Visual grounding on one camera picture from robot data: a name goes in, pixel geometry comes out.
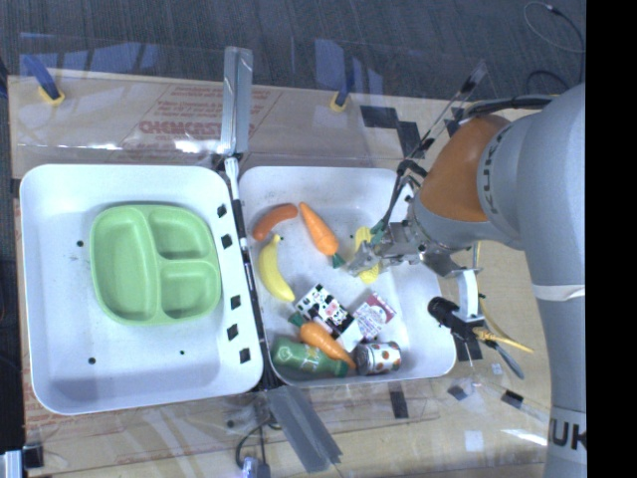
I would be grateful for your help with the cow print carton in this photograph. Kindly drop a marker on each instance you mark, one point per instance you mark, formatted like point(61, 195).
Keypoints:
point(323, 307)

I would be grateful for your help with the orange carrot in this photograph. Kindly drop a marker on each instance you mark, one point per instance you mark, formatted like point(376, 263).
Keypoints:
point(318, 232)
point(321, 339)

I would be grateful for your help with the white plastic tray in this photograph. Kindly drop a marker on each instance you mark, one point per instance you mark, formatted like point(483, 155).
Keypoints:
point(423, 326)
point(60, 267)

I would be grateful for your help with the green bottle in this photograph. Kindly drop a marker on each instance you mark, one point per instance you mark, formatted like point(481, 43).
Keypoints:
point(298, 356)

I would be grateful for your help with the orange sausage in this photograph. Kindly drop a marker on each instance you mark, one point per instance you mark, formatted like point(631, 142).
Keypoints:
point(274, 219)

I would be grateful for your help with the yellow corn cob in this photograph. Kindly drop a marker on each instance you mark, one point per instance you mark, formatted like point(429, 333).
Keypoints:
point(362, 234)

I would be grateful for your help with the yellow banana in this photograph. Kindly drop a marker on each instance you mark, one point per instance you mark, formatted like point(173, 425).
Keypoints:
point(271, 267)

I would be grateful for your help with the green divided plate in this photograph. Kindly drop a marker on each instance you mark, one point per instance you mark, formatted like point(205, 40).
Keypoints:
point(154, 264)

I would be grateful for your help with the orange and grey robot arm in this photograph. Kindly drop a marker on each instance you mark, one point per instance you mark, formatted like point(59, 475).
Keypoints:
point(547, 207)

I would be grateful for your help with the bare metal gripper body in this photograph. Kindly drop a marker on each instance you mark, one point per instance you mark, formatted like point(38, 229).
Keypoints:
point(400, 242)

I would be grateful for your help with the pink and white carton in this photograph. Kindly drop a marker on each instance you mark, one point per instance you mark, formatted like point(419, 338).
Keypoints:
point(373, 316)

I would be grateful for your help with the brown cardboard board red print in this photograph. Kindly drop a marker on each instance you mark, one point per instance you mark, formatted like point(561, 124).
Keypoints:
point(124, 117)

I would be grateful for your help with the black cylinder on white bracket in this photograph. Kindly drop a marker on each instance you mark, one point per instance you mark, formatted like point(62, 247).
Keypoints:
point(460, 311)

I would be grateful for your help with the white can with coloured dots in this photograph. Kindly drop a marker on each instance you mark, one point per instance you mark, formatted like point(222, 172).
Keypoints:
point(380, 358)

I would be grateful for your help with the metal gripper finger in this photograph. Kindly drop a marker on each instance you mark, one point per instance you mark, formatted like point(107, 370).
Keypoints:
point(369, 248)
point(358, 266)

